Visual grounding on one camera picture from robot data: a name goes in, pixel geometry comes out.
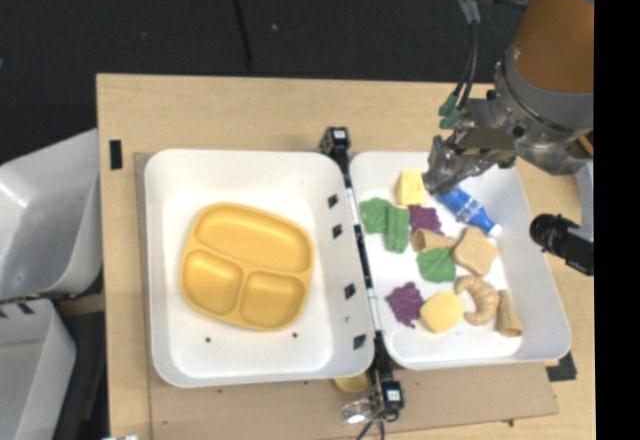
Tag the yellow cheese wedge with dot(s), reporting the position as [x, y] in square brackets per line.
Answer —
[410, 188]

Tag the green ridged vegetable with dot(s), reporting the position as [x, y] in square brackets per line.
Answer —
[397, 230]

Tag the white plastic tray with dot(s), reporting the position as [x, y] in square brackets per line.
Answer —
[250, 363]
[530, 278]

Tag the beige ice cream cone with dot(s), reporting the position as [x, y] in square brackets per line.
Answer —
[509, 315]
[430, 240]

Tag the yellow rounded object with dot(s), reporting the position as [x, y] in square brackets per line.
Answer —
[351, 383]

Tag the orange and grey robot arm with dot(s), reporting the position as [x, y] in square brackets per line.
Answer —
[555, 43]

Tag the blue plastic bottle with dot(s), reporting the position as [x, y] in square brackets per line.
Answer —
[467, 210]

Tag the yellow round cheese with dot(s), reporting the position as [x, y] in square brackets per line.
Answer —
[441, 312]

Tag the beige bread slice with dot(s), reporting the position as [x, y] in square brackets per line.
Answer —
[475, 250]

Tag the thin black and white rod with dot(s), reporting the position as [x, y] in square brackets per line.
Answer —
[361, 248]

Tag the purple grapes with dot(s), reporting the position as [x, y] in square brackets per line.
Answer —
[425, 219]
[404, 303]

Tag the beige croissant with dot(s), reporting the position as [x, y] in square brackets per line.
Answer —
[482, 303]

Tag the green lettuce leaf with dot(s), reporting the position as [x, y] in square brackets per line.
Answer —
[436, 265]
[372, 215]

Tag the yellow divided plate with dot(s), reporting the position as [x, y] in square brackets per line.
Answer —
[245, 263]

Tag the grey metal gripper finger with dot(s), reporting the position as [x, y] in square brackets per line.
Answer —
[439, 165]
[467, 170]

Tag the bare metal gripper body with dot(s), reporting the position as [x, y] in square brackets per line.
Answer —
[487, 128]

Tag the black cylinder on white bracket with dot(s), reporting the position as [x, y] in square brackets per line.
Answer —
[560, 238]

